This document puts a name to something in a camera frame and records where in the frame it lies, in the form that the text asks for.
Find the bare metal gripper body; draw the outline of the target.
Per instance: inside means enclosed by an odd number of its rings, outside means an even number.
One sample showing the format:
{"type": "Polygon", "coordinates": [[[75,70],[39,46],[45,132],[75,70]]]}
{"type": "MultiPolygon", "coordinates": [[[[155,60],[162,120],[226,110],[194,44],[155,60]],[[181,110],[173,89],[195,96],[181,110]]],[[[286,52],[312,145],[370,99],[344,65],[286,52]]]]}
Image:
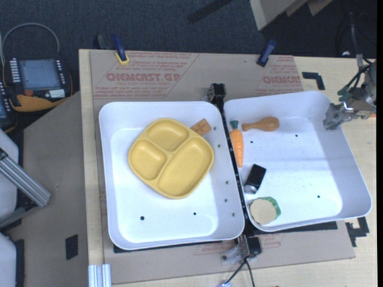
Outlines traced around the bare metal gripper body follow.
{"type": "Polygon", "coordinates": [[[343,102],[354,117],[376,114],[376,62],[367,62],[348,83],[343,102]]]}

